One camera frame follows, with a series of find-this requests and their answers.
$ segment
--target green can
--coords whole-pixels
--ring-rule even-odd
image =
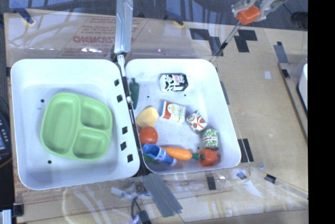
[[[204,148],[217,151],[218,147],[218,132],[216,129],[205,129],[202,131]]]

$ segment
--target orange gripper part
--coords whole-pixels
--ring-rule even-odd
[[[255,5],[250,6],[248,10],[241,11],[237,14],[238,19],[243,25],[254,22],[260,15],[260,10]]]

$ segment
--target red fruit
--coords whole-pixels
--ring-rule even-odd
[[[156,144],[158,141],[158,134],[156,129],[152,126],[146,126],[140,130],[140,142],[144,145],[146,143]]]

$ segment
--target white plastic tub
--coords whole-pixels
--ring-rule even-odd
[[[12,67],[11,79],[18,174],[25,186],[50,189],[116,180],[137,173],[138,151],[121,75],[114,63],[107,60],[20,60]],[[113,115],[111,142],[101,159],[71,160],[49,153],[42,146],[43,114],[50,98],[59,92],[86,95],[110,108]]]
[[[186,74],[188,87],[180,92],[162,92],[159,78],[166,73]],[[161,114],[163,102],[169,101],[185,106],[186,116],[199,110],[208,123],[207,127],[214,128],[219,133],[219,161],[216,165],[205,167],[194,159],[178,161],[176,166],[147,163],[152,172],[196,172],[231,168],[239,164],[241,151],[235,129],[217,71],[210,62],[202,59],[136,59],[126,65],[126,74],[129,83],[131,78],[135,78],[140,85],[135,117],[147,107],[154,107]],[[180,147],[193,153],[203,149],[201,135],[194,133],[186,121],[180,123],[158,118],[154,128],[159,136],[157,145]]]

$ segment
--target clear plastic sheet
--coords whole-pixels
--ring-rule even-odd
[[[110,11],[99,13],[97,4],[101,2],[111,3]],[[36,20],[33,26],[27,25],[18,13],[5,14],[7,65],[10,67],[26,58],[110,60],[115,37],[114,2],[68,0],[55,1],[45,8],[32,6],[37,9],[27,11]],[[171,15],[166,20],[134,15],[132,51],[126,60],[201,58],[210,61],[218,71],[240,143],[240,164],[209,172],[162,175],[183,207],[181,214],[163,218],[141,177],[30,190],[20,182],[13,149],[16,203],[25,207],[24,215],[18,217],[19,223],[132,223],[139,208],[147,212],[153,223],[184,223],[279,211],[308,214],[306,132],[301,127],[303,117],[296,115],[299,100],[292,103],[296,99],[292,98],[295,89],[291,87],[296,87],[293,75],[298,76],[300,67],[307,62],[307,32],[242,27],[244,32],[235,35],[239,38],[235,37],[227,45],[223,56],[214,57],[234,26],[185,22],[181,28],[172,18]],[[274,47],[278,42],[284,48],[286,63],[278,58],[283,56]],[[282,70],[288,71],[291,81]]]

